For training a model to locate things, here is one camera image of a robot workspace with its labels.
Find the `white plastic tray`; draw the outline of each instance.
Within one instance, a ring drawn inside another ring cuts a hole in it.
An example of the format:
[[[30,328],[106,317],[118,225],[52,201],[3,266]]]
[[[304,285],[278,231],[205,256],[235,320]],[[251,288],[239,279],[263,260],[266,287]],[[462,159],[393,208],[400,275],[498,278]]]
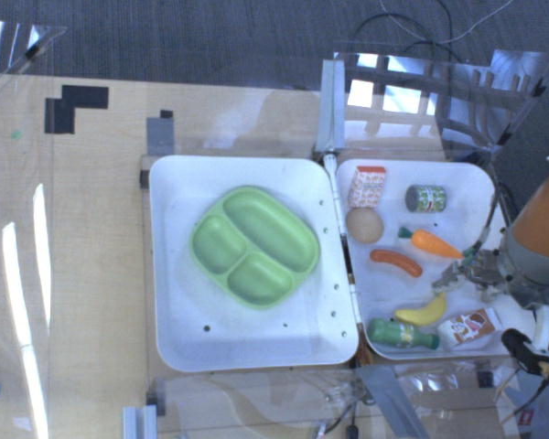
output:
[[[318,237],[315,270],[280,305],[257,310],[228,296],[193,262],[188,237],[220,197],[264,189]],[[327,173],[300,159],[166,156],[150,173],[156,343],[172,369],[199,372],[331,365],[358,345]]]
[[[484,171],[469,164],[349,160],[338,170],[344,217],[350,211],[348,194],[356,166],[384,166],[386,169],[382,195],[376,208],[384,223],[384,234],[374,244],[360,244],[348,237],[362,321],[367,326],[373,317],[388,320],[397,308],[419,307],[429,302],[433,297],[431,283],[440,278],[452,262],[416,249],[409,240],[399,239],[399,228],[405,226],[409,230],[431,230],[463,251],[480,235],[488,217],[494,186]],[[444,187],[447,193],[446,209],[438,213],[410,212],[405,206],[404,195],[413,184]],[[499,246],[502,227],[504,220],[497,209],[484,249]],[[375,248],[391,249],[410,256],[421,264],[423,274],[413,278],[399,268],[372,262],[369,254]],[[528,337],[533,335],[534,319],[531,312],[522,310],[510,296],[505,295],[500,295],[491,304],[483,303],[480,301],[480,292],[470,282],[447,295],[446,313],[426,330],[431,332],[439,322],[481,307],[493,307],[503,329],[515,327]],[[501,333],[464,343],[451,351],[443,348],[435,351],[428,348],[394,348],[372,343],[371,346],[388,359],[471,358],[508,354],[501,344]]]

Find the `white cable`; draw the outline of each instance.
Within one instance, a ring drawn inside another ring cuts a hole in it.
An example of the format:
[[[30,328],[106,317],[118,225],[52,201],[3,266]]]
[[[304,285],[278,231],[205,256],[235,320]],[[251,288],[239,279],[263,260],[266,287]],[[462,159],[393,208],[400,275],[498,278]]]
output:
[[[477,21],[476,23],[474,23],[466,32],[462,33],[460,36],[457,36],[457,37],[454,37],[452,39],[448,39],[448,40],[442,40],[442,41],[439,41],[437,42],[437,44],[449,44],[451,42],[457,42],[459,41],[460,39],[462,39],[463,37],[467,36],[469,33],[471,33],[476,27],[478,27],[479,25],[481,25],[484,21],[486,21],[487,19],[490,19],[492,18],[493,16],[497,15],[499,12],[501,12],[504,8],[506,8],[508,5],[512,4],[515,0],[509,0],[508,2],[506,2],[503,6],[501,6],[500,8],[494,10],[492,13],[484,16],[482,19],[480,19],[479,21]],[[386,6],[384,6],[384,2],[382,0],[379,0],[380,4],[381,4],[381,8],[382,8],[382,11],[384,13],[390,13],[387,9],[386,9]],[[411,36],[413,37],[416,37],[417,39],[420,39],[420,40],[425,40],[425,37],[422,37],[422,36],[419,36],[418,34],[416,34],[415,32],[411,31],[410,29],[404,27],[401,23],[399,23],[396,19],[394,19],[392,16],[390,16],[390,19],[396,23],[396,25],[398,27],[400,27],[401,29],[403,29],[405,32],[407,32],[408,34],[410,34]]]

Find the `toy carrot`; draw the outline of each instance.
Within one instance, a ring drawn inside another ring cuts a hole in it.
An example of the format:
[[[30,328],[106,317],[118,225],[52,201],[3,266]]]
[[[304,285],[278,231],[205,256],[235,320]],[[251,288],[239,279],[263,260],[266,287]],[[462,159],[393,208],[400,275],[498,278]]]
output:
[[[425,252],[431,252],[442,257],[450,257],[452,259],[462,259],[463,255],[455,247],[447,242],[439,239],[435,234],[428,230],[409,231],[407,228],[399,229],[399,237],[410,239],[411,243],[417,248]]]

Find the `hot dog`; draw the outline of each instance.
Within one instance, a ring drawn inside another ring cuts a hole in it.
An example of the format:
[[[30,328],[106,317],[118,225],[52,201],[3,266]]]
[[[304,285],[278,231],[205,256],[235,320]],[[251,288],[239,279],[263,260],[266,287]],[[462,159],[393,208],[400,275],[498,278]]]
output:
[[[370,252],[370,258],[374,262],[389,263],[391,265],[395,265],[405,270],[414,278],[418,278],[419,276],[421,276],[421,273],[423,273],[423,269],[418,263],[414,262],[408,257],[405,257],[399,252],[375,249]]]

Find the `dark gray carpet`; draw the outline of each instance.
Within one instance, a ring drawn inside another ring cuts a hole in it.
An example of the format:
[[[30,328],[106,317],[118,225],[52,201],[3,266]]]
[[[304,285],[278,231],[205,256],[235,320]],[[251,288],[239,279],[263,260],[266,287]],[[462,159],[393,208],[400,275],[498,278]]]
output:
[[[443,0],[458,35],[508,0]],[[432,0],[385,0],[447,38]],[[0,0],[0,19],[67,27],[58,76],[318,89],[321,60],[378,0]],[[386,18],[359,39],[408,43]],[[517,0],[454,43],[472,64],[495,48],[549,51],[549,0]],[[549,87],[497,162],[520,208],[549,174]]]

